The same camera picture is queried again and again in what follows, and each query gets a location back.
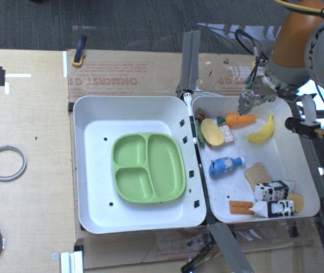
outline toy banana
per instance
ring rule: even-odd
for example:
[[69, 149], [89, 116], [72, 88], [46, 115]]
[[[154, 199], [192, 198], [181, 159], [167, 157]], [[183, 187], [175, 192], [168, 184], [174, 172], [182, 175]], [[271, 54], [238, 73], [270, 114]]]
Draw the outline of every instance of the toy banana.
[[268, 139], [274, 131], [274, 123], [273, 123], [273, 113], [269, 113], [268, 120], [265, 122], [264, 126], [260, 131], [256, 133], [249, 134], [247, 136], [248, 141], [252, 143], [261, 143]]

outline gray carpet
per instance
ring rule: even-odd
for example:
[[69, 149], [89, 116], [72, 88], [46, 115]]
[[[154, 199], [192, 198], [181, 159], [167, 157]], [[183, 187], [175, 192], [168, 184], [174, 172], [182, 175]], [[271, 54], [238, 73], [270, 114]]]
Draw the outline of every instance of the gray carpet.
[[0, 0], [0, 48], [65, 50], [85, 34], [89, 49], [181, 52], [183, 33], [201, 29], [200, 52], [246, 54], [241, 28], [268, 52], [287, 14], [272, 0]]

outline green divided plate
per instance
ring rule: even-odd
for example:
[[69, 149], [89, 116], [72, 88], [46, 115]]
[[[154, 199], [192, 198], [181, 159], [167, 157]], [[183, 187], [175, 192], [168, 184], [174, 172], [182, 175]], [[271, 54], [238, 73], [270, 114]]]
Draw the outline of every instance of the green divided plate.
[[130, 202], [170, 201], [186, 187], [181, 151], [166, 134], [119, 137], [112, 147], [112, 172], [118, 194]]

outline toy carrot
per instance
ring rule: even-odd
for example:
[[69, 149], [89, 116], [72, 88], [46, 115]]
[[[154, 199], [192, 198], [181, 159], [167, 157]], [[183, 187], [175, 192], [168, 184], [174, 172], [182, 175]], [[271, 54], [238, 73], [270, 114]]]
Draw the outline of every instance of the toy carrot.
[[229, 113], [225, 117], [225, 122], [228, 126], [239, 126], [246, 123], [254, 122], [257, 118], [254, 115], [243, 114], [238, 115], [238, 113]]

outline wooden table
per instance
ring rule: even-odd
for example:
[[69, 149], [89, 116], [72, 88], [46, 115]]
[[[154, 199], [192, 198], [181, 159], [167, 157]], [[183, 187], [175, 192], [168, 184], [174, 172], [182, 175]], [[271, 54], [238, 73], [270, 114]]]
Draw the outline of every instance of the wooden table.
[[[10, 94], [0, 86], [0, 146], [20, 147], [27, 158], [24, 174], [0, 182], [0, 229], [5, 249], [0, 272], [59, 272], [59, 253], [73, 252], [76, 241], [72, 180], [68, 80], [63, 72], [63, 52], [0, 50], [0, 66]], [[11, 175], [21, 160], [14, 152], [0, 154], [0, 175]], [[300, 272], [319, 268], [324, 253], [316, 242], [307, 247], [247, 253], [257, 272], [276, 271], [274, 262], [290, 256], [289, 267]], [[88, 270], [89, 272], [180, 272], [185, 260], [136, 264]], [[226, 262], [220, 268], [229, 272]]]

